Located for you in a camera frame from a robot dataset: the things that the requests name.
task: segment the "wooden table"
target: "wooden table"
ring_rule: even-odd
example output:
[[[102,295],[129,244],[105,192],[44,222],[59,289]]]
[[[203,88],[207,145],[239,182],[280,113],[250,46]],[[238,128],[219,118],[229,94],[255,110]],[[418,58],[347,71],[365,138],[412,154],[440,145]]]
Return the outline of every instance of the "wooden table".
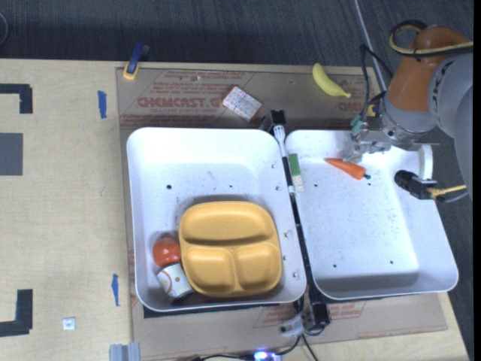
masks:
[[[133,339],[116,106],[115,69],[123,66],[0,60],[0,83],[29,84],[34,102],[33,114],[19,114],[18,96],[0,95],[0,132],[23,134],[23,175],[0,175],[0,321],[14,319],[17,290],[33,290],[33,329],[28,335],[0,337],[2,360],[98,361],[108,359],[111,344]],[[105,119],[99,116],[99,90],[107,94]],[[113,303],[113,274],[118,275],[120,306]],[[445,331],[313,349],[323,361],[466,360],[449,298],[445,293],[439,298],[448,324]],[[75,330],[63,329],[66,317],[75,317]],[[303,346],[284,359],[309,356]]]

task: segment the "yellow plate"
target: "yellow plate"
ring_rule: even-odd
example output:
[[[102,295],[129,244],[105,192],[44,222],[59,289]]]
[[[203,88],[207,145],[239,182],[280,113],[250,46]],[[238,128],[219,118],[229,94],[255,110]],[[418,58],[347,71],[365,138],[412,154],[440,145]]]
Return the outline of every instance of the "yellow plate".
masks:
[[[282,273],[271,215],[252,202],[194,205],[182,216],[183,269],[200,294],[252,296],[273,289]]]

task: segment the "white can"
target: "white can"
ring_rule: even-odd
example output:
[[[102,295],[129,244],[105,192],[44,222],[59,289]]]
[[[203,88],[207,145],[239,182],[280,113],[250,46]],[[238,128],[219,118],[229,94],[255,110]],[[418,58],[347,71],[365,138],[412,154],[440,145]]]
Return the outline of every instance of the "white can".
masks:
[[[165,266],[160,273],[157,274],[157,278],[162,285],[162,289],[167,293],[171,301],[193,293],[186,273],[184,273],[180,263],[172,263],[171,265]]]

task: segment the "banana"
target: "banana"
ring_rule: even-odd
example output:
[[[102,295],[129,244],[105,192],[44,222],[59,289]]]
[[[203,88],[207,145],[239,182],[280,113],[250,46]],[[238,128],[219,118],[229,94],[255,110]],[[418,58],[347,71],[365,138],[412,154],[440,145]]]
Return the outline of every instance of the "banana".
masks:
[[[324,68],[319,63],[316,63],[313,66],[313,77],[316,84],[328,95],[346,96],[347,98],[351,97],[350,93],[344,91],[339,84],[331,80],[331,78],[325,73]]]

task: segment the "orange carrot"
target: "orange carrot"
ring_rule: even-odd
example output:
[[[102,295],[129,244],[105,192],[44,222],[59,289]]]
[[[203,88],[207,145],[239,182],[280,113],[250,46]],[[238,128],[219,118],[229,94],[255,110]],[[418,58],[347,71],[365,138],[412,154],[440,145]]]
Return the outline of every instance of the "orange carrot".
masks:
[[[364,167],[361,167],[360,165],[355,165],[354,163],[344,162],[342,159],[327,158],[324,160],[327,163],[333,165],[334,167],[345,171],[347,174],[357,180],[362,179],[364,177],[364,174],[366,173],[366,169]]]

